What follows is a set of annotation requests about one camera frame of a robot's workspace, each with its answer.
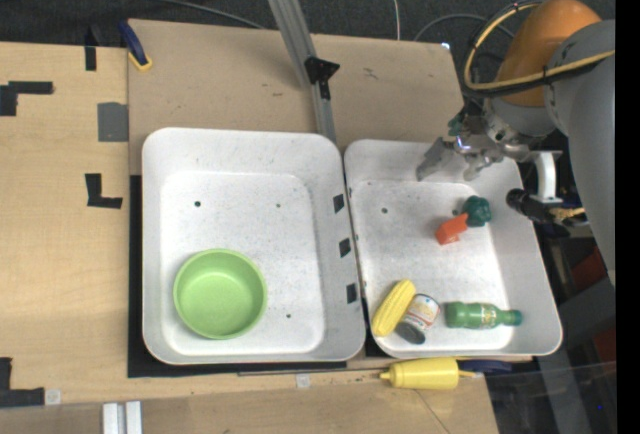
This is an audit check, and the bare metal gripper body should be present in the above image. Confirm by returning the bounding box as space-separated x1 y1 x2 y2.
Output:
451 111 532 169

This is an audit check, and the green broccoli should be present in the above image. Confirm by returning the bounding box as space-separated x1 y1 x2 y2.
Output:
453 195 493 229

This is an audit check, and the orange block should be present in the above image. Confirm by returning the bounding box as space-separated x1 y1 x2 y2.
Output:
434 213 470 246

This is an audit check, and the white plastic tray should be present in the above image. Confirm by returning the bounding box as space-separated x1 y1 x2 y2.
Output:
343 138 565 359
141 126 367 366

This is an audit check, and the green bottle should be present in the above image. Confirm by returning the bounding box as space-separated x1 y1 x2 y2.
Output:
444 301 524 330

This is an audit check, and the yellow corn cob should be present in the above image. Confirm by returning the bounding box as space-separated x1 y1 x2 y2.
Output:
370 278 417 338

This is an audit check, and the small white can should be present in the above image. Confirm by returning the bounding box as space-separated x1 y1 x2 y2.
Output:
394 293 442 346

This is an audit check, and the yellow squeeze bottle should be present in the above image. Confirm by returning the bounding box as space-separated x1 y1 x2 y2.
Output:
378 356 484 391

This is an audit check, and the brown cardboard board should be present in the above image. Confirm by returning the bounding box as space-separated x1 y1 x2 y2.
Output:
127 18 534 406

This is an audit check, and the green bowl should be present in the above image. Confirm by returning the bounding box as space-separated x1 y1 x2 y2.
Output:
172 247 269 341

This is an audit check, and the black cylinder on white bracket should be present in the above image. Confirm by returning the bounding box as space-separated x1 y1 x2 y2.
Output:
505 149 576 226

